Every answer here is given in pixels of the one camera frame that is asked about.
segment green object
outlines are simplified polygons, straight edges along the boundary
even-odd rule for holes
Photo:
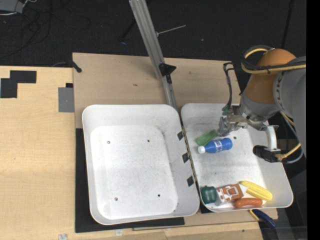
[[[201,197],[204,204],[214,203],[216,201],[216,189],[214,186],[205,186],[201,188]]]
[[[208,133],[202,135],[196,140],[199,146],[206,146],[210,141],[218,136],[218,133],[215,129],[209,131]]]

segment black bracket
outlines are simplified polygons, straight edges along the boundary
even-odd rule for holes
[[[168,84],[172,84],[171,76],[170,74],[176,69],[176,66],[168,65],[165,63],[160,63],[159,69],[161,72],[161,75],[164,77],[166,76],[166,81]]]

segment bottle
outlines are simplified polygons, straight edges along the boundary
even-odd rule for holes
[[[208,153],[218,153],[223,150],[230,150],[232,148],[232,141],[229,138],[217,139],[210,141],[205,146],[198,146],[199,154],[203,154],[205,152]]]

